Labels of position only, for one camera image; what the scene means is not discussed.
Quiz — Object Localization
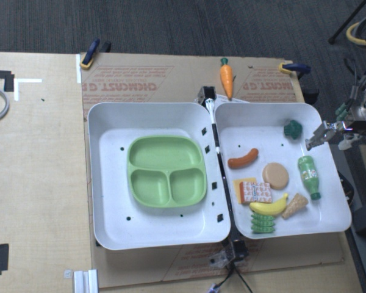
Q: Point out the green pea pods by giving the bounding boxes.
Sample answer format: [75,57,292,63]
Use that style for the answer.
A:
[250,211,276,234]

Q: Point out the round tan biscuit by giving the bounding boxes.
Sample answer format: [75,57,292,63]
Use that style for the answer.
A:
[262,162,290,190]

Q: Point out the orange sausage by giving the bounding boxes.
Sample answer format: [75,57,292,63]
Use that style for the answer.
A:
[227,147,259,169]

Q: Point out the white paper sheet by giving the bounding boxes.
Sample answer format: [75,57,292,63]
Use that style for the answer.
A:
[215,93,251,104]

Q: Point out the green divided plate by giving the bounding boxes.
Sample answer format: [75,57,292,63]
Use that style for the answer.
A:
[127,135,208,208]

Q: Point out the orange and white carton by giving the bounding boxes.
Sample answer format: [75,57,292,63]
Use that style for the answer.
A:
[239,181,273,204]

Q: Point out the white plastic tray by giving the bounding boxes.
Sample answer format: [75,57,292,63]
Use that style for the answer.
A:
[87,101,232,251]
[214,101,353,240]

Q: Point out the brown cardboard board red print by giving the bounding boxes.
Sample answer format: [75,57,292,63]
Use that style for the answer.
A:
[79,52,345,289]

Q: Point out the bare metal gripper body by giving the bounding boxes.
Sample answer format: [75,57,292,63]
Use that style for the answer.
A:
[350,99,366,137]

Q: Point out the orange carrot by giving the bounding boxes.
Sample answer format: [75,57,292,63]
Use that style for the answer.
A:
[219,57,235,101]

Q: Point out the tan waffle cone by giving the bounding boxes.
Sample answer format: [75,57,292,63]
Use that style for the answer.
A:
[281,193,309,220]

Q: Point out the green broccoli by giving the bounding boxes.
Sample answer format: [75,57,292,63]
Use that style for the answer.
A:
[283,119,303,140]

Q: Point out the green plastic bottle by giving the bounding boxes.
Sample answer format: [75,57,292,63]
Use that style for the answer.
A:
[297,155,322,201]

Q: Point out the yellow banana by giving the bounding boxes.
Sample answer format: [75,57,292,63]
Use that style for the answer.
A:
[249,192,289,217]

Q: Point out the yellow cheese slice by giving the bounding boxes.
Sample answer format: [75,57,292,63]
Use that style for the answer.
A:
[232,177,257,205]

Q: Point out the thin black and white rod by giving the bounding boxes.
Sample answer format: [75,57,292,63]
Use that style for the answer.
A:
[205,98,237,244]

